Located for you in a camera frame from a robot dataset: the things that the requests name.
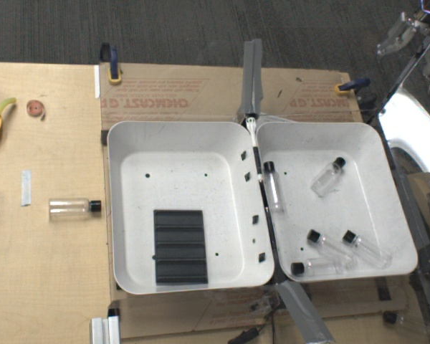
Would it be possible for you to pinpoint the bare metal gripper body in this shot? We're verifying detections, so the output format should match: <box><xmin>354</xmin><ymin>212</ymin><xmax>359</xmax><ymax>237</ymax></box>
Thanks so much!
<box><xmin>412</xmin><ymin>0</ymin><xmax>430</xmax><ymax>37</ymax></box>

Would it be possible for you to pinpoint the clear plastic bottle black cap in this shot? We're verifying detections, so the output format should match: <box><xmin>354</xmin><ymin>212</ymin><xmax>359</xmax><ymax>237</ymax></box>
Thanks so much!
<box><xmin>342</xmin><ymin>229</ymin><xmax>392</xmax><ymax>269</ymax></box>
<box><xmin>382</xmin><ymin>310</ymin><xmax>429</xmax><ymax>336</ymax></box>
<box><xmin>49</xmin><ymin>197</ymin><xmax>102</xmax><ymax>221</ymax></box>
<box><xmin>306</xmin><ymin>229</ymin><xmax>356</xmax><ymax>266</ymax></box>
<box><xmin>310</xmin><ymin>156</ymin><xmax>346</xmax><ymax>198</ymax></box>
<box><xmin>290</xmin><ymin>257</ymin><xmax>346</xmax><ymax>277</ymax></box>
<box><xmin>263</xmin><ymin>161</ymin><xmax>285</xmax><ymax>214</ymax></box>

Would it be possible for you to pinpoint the white plastic tray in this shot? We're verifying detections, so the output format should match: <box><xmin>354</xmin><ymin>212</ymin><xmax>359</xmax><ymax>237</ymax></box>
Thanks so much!
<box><xmin>254</xmin><ymin>121</ymin><xmax>419</xmax><ymax>284</ymax></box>
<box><xmin>106</xmin><ymin>120</ymin><xmax>275</xmax><ymax>296</ymax></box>

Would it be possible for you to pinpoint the thin black and white rod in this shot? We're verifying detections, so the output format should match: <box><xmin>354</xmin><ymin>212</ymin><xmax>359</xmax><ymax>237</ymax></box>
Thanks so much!
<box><xmin>245</xmin><ymin>116</ymin><xmax>282</xmax><ymax>285</ymax></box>

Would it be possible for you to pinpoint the brown cardboard board red print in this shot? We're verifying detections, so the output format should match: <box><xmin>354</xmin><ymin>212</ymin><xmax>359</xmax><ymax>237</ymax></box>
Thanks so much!
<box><xmin>99</xmin><ymin>62</ymin><xmax>409</xmax><ymax>340</ymax></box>

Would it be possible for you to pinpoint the black ribbed rack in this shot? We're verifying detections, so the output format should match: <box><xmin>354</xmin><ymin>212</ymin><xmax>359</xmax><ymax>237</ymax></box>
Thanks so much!
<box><xmin>153</xmin><ymin>209</ymin><xmax>209</xmax><ymax>285</ymax></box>

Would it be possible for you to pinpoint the pink round disc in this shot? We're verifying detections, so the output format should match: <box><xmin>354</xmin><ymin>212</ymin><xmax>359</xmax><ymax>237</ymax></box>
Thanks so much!
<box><xmin>26</xmin><ymin>99</ymin><xmax>47</xmax><ymax>120</ymax></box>

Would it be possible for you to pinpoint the yellow green curved stick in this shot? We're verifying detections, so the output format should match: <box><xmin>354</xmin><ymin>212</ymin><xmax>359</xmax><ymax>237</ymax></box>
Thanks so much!
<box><xmin>0</xmin><ymin>97</ymin><xmax>17</xmax><ymax>138</ymax></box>

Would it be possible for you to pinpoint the black block with thin wires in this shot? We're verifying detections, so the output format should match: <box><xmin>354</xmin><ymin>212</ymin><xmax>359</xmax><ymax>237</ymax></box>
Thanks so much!
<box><xmin>228</xmin><ymin>327</ymin><xmax>261</xmax><ymax>344</ymax></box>

